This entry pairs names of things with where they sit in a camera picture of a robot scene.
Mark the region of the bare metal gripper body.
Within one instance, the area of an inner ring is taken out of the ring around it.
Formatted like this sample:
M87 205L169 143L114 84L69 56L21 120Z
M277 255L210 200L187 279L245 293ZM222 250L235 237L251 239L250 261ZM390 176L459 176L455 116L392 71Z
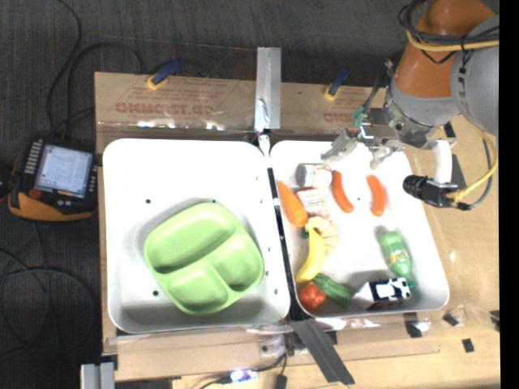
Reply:
M424 148L431 128L416 122L399 109L369 109L359 125L358 141L368 147L402 149Z

